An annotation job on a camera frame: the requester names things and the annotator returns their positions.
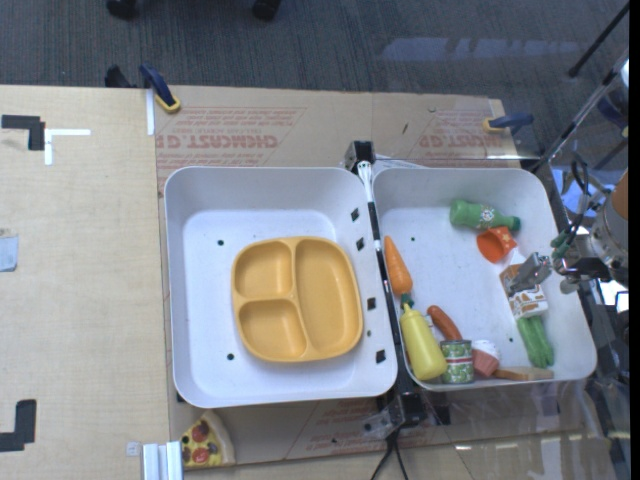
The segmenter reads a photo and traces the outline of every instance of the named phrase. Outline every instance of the yellow divided plate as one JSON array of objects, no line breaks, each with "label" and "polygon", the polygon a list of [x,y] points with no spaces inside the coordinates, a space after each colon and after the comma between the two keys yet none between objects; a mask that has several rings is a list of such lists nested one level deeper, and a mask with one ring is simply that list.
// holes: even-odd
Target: yellow divided plate
[{"label": "yellow divided plate", "polygon": [[231,289],[242,341],[266,361],[328,359],[351,350],[362,334],[356,277],[331,240],[251,244],[233,262]]}]

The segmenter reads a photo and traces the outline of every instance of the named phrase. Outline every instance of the yellow squeeze bottle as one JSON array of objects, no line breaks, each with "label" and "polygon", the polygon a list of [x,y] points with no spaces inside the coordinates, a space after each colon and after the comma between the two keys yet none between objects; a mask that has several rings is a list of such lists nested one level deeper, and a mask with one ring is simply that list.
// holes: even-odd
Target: yellow squeeze bottle
[{"label": "yellow squeeze bottle", "polygon": [[404,345],[411,363],[413,374],[418,380],[429,380],[442,375],[447,370],[447,361],[440,350],[429,324],[419,311],[403,305],[400,329]]}]

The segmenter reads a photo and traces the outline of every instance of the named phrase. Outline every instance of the white plastic tray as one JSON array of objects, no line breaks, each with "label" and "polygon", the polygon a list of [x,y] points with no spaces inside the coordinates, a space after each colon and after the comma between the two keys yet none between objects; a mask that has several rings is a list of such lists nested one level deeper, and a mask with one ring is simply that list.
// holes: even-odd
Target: white plastic tray
[{"label": "white plastic tray", "polygon": [[[173,374],[187,402],[219,408],[371,397],[391,388],[398,363],[356,176],[339,168],[187,167],[167,180],[165,210]],[[300,235],[333,240],[349,256],[362,338],[332,359],[262,361],[244,347],[234,322],[233,260],[251,243]]]},{"label": "white plastic tray", "polygon": [[[558,234],[544,186],[520,169],[387,169],[374,178],[381,233],[397,245],[414,280],[415,309],[435,304],[445,310],[465,339],[489,339],[502,352],[502,366],[530,365],[511,316],[498,275],[509,264],[487,261],[476,245],[477,230],[452,226],[449,208],[454,198],[486,203],[503,214],[520,217],[514,232],[524,260],[534,251],[548,255]],[[547,337],[555,350],[554,380],[588,377],[596,366],[596,350],[576,293],[560,291],[561,276],[548,278],[542,288],[549,303],[543,316]],[[478,389],[510,381],[479,380],[445,385],[420,382],[434,391]]]}]

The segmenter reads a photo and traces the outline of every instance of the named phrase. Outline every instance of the toy carrot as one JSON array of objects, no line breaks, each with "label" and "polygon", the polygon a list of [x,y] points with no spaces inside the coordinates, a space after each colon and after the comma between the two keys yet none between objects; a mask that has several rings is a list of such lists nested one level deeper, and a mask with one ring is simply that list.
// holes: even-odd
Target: toy carrot
[{"label": "toy carrot", "polygon": [[396,295],[409,293],[413,288],[413,279],[390,236],[384,237],[384,259],[387,263],[391,291]]},{"label": "toy carrot", "polygon": [[458,327],[451,320],[451,317],[447,315],[440,306],[429,306],[427,309],[427,315],[433,320],[435,325],[447,340],[461,340],[462,334],[458,330]]}]

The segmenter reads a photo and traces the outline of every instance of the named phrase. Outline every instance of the cupcake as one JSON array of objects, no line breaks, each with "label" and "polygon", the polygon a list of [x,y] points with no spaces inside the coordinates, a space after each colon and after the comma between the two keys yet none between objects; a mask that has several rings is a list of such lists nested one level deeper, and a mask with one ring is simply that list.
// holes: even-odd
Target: cupcake
[{"label": "cupcake", "polygon": [[490,377],[500,365],[500,351],[489,340],[475,340],[471,343],[473,369],[480,377]]}]

